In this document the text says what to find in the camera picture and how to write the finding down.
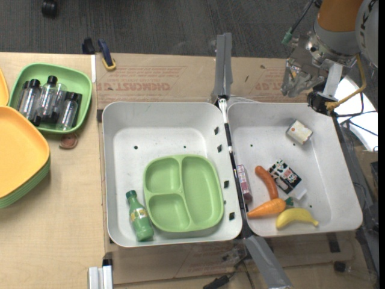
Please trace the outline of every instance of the table surface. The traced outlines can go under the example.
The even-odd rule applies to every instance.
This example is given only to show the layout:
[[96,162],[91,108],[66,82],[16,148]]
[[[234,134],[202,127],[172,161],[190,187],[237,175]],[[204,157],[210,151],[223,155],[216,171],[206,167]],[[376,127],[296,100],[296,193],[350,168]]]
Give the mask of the table surface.
[[[0,68],[9,91],[27,64],[67,66],[94,77],[88,55],[0,53]],[[105,256],[100,133],[96,119],[97,93],[86,122],[71,150],[59,147],[60,136],[45,135],[51,149],[51,170],[32,191],[0,210],[0,287],[87,288],[87,270],[101,266]],[[365,261],[352,239],[354,258]],[[256,288],[265,288],[262,275],[249,267]],[[372,288],[360,280],[334,274],[331,263],[285,268],[295,288]],[[116,288],[202,288],[213,276],[116,285]],[[246,270],[231,278],[228,288],[251,288]]]

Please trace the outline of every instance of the green bottle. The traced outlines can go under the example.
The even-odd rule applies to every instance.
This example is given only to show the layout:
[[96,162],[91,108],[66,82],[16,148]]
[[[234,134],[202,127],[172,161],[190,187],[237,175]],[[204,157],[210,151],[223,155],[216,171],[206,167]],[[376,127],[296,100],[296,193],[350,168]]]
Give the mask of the green bottle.
[[145,207],[137,199],[137,192],[134,190],[128,191],[126,197],[130,205],[130,221],[134,226],[137,240],[145,241],[152,238],[154,229],[151,226],[150,217]]

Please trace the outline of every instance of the yellow banana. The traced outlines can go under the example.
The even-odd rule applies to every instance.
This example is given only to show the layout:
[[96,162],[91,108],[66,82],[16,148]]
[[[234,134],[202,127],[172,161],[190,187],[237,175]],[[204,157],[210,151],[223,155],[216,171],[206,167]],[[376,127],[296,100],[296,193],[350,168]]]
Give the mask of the yellow banana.
[[318,221],[312,217],[308,210],[304,208],[289,208],[278,215],[276,219],[276,227],[277,229],[280,229],[294,221],[312,223],[314,226],[318,226]]

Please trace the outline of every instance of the white plastic tray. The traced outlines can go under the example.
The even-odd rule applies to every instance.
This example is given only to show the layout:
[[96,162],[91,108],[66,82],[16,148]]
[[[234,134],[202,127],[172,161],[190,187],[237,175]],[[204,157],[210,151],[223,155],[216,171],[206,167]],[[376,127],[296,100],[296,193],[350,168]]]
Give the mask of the white plastic tray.
[[[112,241],[122,247],[139,247],[226,241],[239,235],[241,212],[223,117],[217,107],[209,103],[115,102],[104,109],[102,119],[107,225]],[[144,169],[155,158],[176,154],[201,155],[213,163],[225,202],[223,218],[204,231],[181,234],[154,228],[153,241],[137,242],[125,194],[135,190],[144,204]],[[230,213],[235,213],[232,220]]]
[[[262,180],[254,173],[261,165],[269,168],[283,159],[301,178],[307,193],[296,207],[308,209],[319,221],[292,223],[277,230],[274,216],[248,219],[250,229],[263,237],[337,232],[357,229],[362,211],[331,117],[311,110],[307,104],[235,103],[227,111],[237,164],[248,173],[252,210],[269,200]],[[286,130],[299,120],[313,131],[303,146],[295,144]]]

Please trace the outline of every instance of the orange plate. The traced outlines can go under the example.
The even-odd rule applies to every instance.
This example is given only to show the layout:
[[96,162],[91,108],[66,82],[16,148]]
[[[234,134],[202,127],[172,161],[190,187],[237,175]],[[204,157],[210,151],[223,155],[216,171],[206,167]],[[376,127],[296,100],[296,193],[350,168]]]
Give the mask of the orange plate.
[[48,158],[48,143],[32,123],[0,106],[0,198],[23,186]]
[[7,88],[7,83],[5,82],[4,75],[0,69],[0,106],[5,106],[8,103],[10,95]]

